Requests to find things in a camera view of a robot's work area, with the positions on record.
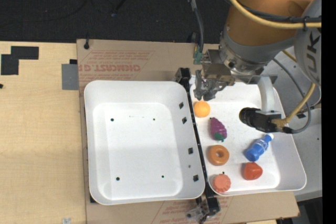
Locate orange toy fruit ball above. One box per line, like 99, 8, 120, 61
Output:
193, 100, 211, 119

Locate orange toy doughnut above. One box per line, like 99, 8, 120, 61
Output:
207, 144, 230, 167

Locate blue plastic bottle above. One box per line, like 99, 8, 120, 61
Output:
244, 133, 275, 163

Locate red rounded toy fruit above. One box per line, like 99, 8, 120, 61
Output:
241, 162, 264, 182

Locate brown cardboard board red print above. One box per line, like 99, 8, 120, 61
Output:
76, 38, 300, 224

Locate black cylinder on white bracket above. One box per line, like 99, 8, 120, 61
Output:
238, 74, 283, 133

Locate purple toy grapes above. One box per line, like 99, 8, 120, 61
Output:
209, 116, 228, 143

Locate thin black rod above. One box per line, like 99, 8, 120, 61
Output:
183, 78, 215, 200

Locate white plastic tray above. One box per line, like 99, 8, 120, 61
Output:
189, 74, 308, 196
83, 80, 206, 206

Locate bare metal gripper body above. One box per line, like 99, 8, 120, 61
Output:
201, 49, 267, 87

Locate black block with wires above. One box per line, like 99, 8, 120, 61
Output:
204, 195, 221, 216
175, 67, 192, 85

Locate salmon ridged round toy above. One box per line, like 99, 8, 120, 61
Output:
212, 173, 232, 194

